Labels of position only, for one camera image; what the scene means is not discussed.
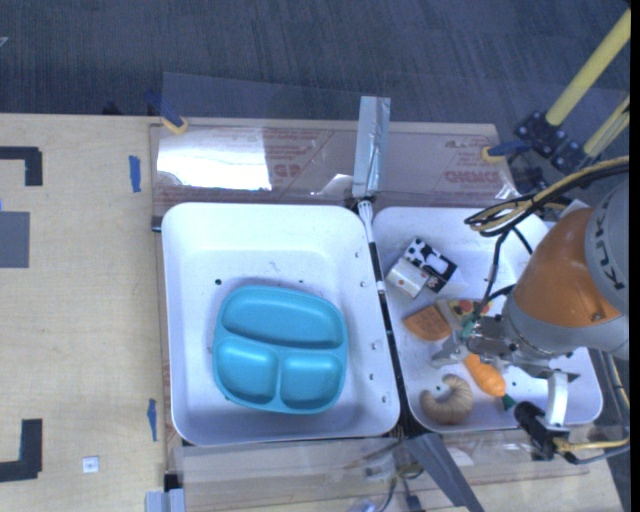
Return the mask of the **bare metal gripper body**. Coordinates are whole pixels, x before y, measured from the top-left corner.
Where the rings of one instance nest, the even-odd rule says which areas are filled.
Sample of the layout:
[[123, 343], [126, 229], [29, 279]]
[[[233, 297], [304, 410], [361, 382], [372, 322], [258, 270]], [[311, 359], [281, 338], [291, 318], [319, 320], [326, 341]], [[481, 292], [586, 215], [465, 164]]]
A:
[[480, 317], [465, 344], [484, 363], [513, 363], [518, 350], [512, 321], [505, 315]]

